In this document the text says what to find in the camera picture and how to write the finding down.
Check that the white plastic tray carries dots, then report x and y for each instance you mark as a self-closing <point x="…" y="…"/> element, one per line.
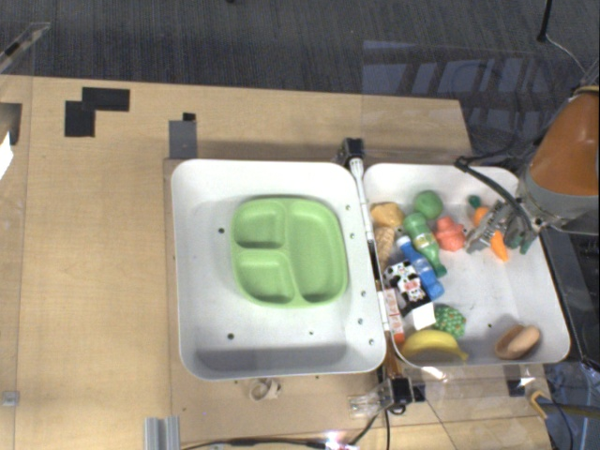
<point x="492" y="293"/>
<point x="281" y="340"/>

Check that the cow print carton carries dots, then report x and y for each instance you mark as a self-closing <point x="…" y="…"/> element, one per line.
<point x="410" y="289"/>

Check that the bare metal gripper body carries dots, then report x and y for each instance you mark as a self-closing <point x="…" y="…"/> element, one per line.
<point x="515" y="220"/>

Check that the red and white packet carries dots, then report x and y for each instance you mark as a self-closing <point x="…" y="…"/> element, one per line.
<point x="393" y="314"/>

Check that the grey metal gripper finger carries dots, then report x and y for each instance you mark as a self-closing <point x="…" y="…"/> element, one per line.
<point x="479" y="242"/>
<point x="492" y="214"/>

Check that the beige crumpled tape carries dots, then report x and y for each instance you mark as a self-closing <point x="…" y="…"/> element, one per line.
<point x="265" y="389"/>

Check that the tan hot dog bun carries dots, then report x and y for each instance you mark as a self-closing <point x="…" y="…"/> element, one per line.
<point x="518" y="342"/>

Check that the orange carrot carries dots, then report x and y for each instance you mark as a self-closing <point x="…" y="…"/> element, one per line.
<point x="499" y="246"/>

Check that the yellow banana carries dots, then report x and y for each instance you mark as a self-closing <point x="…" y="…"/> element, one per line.
<point x="429" y="342"/>

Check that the tan toy bread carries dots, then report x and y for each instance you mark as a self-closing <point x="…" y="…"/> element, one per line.
<point x="385" y="214"/>

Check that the green bottle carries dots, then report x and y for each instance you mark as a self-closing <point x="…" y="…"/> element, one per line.
<point x="422" y="239"/>

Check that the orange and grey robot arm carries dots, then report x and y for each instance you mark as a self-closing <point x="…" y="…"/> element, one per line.
<point x="567" y="157"/>

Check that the green grapes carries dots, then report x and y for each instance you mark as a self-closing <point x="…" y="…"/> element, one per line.
<point x="450" y="320"/>

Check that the green toy apple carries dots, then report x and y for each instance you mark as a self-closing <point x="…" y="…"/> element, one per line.
<point x="429" y="204"/>

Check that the blue bottle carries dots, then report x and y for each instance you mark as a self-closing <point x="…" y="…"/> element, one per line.
<point x="424" y="270"/>

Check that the tan waffle cone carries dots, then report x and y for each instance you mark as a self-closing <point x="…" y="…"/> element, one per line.
<point x="383" y="246"/>

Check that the pink toy figure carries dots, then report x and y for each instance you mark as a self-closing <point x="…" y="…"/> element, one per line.
<point x="450" y="235"/>

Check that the green divided plate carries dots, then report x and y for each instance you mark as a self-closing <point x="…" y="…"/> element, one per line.
<point x="314" y="251"/>

